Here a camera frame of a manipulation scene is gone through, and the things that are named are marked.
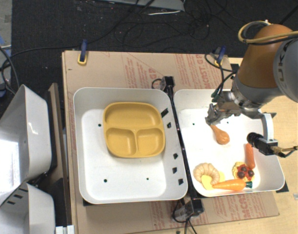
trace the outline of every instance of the toy carrot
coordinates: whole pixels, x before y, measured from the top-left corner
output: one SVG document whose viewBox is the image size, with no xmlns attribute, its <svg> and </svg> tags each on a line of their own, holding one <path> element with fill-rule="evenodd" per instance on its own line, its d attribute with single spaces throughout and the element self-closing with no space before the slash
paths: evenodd
<svg viewBox="0 0 298 234">
<path fill-rule="evenodd" d="M 255 168 L 255 159 L 254 159 L 254 150 L 253 146 L 250 143 L 245 145 L 245 158 L 246 164 L 250 169 Z"/>
<path fill-rule="evenodd" d="M 230 179 L 226 180 L 220 183 L 217 183 L 215 185 L 212 185 L 214 189 L 225 189 L 225 190 L 231 190 L 231 191 L 242 191 L 245 187 L 252 188 L 252 182 L 244 182 L 243 179 L 237 178 L 237 179 Z"/>
</svg>

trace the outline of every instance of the toy food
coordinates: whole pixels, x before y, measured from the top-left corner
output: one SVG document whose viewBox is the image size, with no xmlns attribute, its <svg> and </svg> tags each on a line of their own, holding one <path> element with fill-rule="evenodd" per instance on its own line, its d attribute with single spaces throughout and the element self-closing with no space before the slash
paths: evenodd
<svg viewBox="0 0 298 234">
<path fill-rule="evenodd" d="M 250 143 L 245 145 L 245 159 L 246 164 L 250 169 L 255 168 L 255 159 L 254 159 L 254 150 L 253 146 Z"/>
<path fill-rule="evenodd" d="M 225 145 L 225 144 L 229 143 L 230 137 L 229 137 L 229 134 L 227 132 L 219 129 L 215 125 L 210 125 L 210 127 L 214 132 L 214 135 L 215 135 L 215 138 L 216 138 L 216 141 L 217 141 L 218 144 Z"/>
<path fill-rule="evenodd" d="M 232 174 L 235 179 L 240 178 L 244 182 L 252 181 L 254 179 L 254 172 L 243 162 L 236 162 L 232 168 Z"/>
<path fill-rule="evenodd" d="M 243 179 L 230 179 L 213 185 L 214 189 L 224 189 L 231 191 L 242 191 L 245 187 L 252 188 L 252 182 L 244 182 Z"/>
<path fill-rule="evenodd" d="M 225 181 L 225 175 L 222 172 L 219 172 L 220 179 L 219 182 Z M 201 182 L 206 190 L 213 190 L 213 186 L 211 185 L 212 177 L 209 175 L 203 175 L 201 177 Z"/>
<path fill-rule="evenodd" d="M 210 177 L 212 177 L 212 185 L 217 184 L 220 180 L 219 171 L 211 163 L 201 163 L 200 165 L 197 165 L 193 170 L 193 176 L 200 183 L 202 183 L 201 177 L 203 175 L 209 175 Z"/>
</svg>

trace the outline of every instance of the yellow plate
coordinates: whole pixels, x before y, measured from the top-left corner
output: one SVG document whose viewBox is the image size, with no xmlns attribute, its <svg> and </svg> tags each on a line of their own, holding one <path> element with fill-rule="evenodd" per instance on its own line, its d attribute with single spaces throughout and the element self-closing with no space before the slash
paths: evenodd
<svg viewBox="0 0 298 234">
<path fill-rule="evenodd" d="M 165 148 L 165 132 L 160 112 L 142 102 L 116 102 L 103 115 L 108 150 L 125 158 L 152 157 Z"/>
</svg>

